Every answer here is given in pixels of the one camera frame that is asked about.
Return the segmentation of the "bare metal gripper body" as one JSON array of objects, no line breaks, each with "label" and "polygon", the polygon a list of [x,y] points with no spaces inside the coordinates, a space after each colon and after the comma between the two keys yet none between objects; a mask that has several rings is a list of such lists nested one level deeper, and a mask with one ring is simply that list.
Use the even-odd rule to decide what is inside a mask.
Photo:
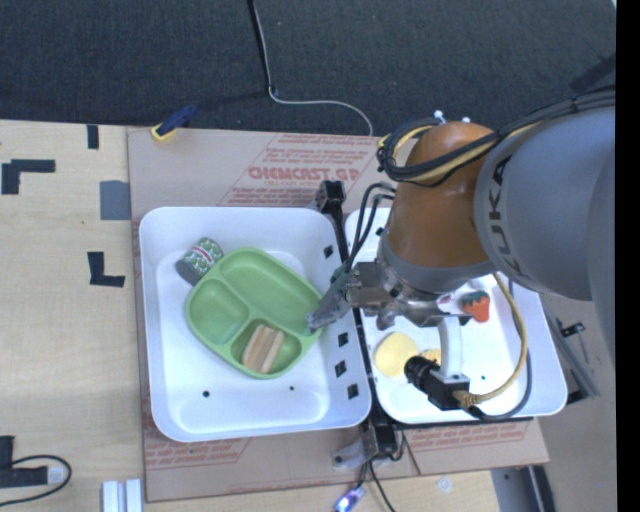
[{"label": "bare metal gripper body", "polygon": [[403,260],[392,265],[377,260],[357,263],[350,273],[346,297],[349,304],[374,317],[383,331],[398,317],[417,327],[435,326],[443,313],[438,299],[453,290],[453,270],[430,268]]}]

